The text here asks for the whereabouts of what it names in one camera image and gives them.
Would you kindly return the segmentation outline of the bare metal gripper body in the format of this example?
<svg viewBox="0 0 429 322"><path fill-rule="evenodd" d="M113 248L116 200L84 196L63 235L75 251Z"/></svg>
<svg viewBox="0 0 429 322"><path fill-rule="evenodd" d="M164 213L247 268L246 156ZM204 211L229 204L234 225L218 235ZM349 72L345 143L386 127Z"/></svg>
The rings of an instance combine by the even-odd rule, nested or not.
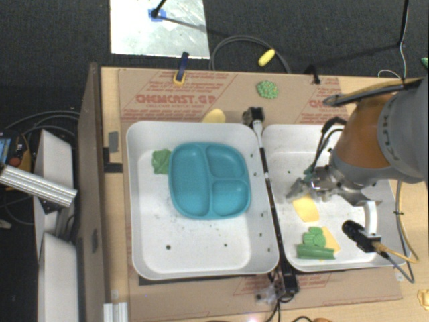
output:
<svg viewBox="0 0 429 322"><path fill-rule="evenodd" d="M335 167L330 165L314 169L309 183L311 191L313 186L332 187L332 198L340 196L345 201L365 200L365 195L362 193L363 186L349 181Z"/></svg>

